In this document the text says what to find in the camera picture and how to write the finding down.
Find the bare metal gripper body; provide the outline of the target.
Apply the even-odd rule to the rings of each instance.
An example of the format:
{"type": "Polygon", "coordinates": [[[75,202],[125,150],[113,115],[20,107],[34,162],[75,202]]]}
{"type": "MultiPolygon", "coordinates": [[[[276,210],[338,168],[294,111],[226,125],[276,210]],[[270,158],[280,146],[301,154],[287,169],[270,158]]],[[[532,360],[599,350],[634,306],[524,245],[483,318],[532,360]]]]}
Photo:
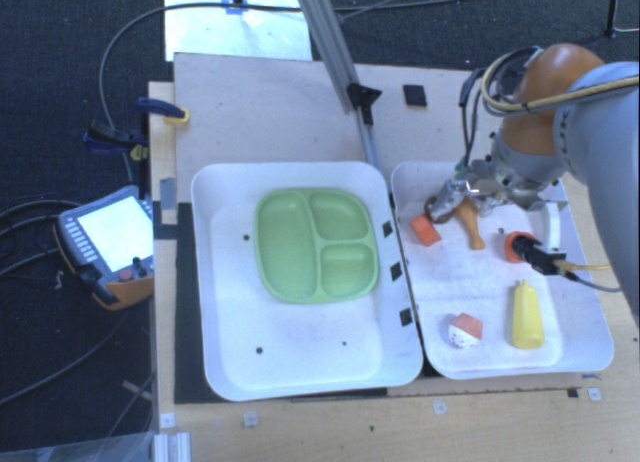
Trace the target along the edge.
{"type": "Polygon", "coordinates": [[[548,183],[527,179],[513,169],[495,162],[472,162],[465,180],[469,183],[469,197],[475,204],[479,196],[501,195],[503,205],[515,205],[522,210],[540,209],[545,200],[540,193],[548,183]]]}

